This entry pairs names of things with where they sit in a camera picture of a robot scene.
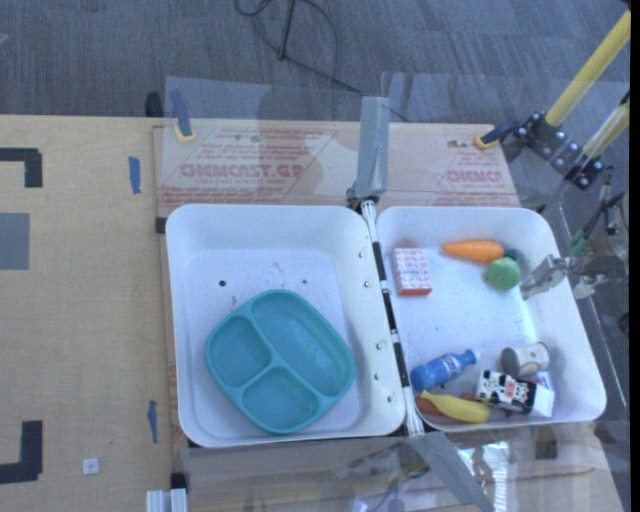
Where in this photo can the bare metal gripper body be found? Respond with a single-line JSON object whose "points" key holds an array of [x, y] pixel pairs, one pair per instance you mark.
{"points": [[597, 269]]}

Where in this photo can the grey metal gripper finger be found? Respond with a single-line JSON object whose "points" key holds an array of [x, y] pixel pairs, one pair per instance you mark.
{"points": [[535, 286], [552, 266]]}

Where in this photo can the green apple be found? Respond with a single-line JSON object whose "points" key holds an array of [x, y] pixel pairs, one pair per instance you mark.
{"points": [[502, 274]]}

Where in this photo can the orange carrot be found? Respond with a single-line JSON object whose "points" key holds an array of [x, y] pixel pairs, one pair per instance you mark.
{"points": [[472, 250]]}

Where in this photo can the white and orange can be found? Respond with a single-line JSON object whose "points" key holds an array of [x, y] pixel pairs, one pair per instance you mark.
{"points": [[527, 358]]}

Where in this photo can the white plastic tray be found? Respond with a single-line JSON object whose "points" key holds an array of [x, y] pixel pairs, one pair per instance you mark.
{"points": [[210, 235], [465, 320]]}

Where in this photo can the cow print milk carton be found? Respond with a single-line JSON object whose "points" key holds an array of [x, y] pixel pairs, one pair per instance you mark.
{"points": [[510, 392]]}

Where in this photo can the orange and white carton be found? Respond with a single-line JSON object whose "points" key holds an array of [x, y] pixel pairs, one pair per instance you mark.
{"points": [[411, 271]]}

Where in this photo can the blue bottle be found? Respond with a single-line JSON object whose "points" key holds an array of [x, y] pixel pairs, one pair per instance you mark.
{"points": [[440, 370]]}

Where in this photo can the yellow banana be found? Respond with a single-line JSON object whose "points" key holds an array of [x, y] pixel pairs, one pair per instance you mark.
{"points": [[460, 407]]}

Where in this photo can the thin black and white rod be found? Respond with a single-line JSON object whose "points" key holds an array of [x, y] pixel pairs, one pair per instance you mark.
{"points": [[385, 290]]}

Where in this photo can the orange sausage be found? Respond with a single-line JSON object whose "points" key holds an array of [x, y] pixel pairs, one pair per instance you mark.
{"points": [[426, 406]]}

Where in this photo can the brown cardboard board red print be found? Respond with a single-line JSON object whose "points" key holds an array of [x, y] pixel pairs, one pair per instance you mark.
{"points": [[425, 165]]}

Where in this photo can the teal divided plate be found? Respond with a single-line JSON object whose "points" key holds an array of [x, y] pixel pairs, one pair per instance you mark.
{"points": [[280, 360]]}

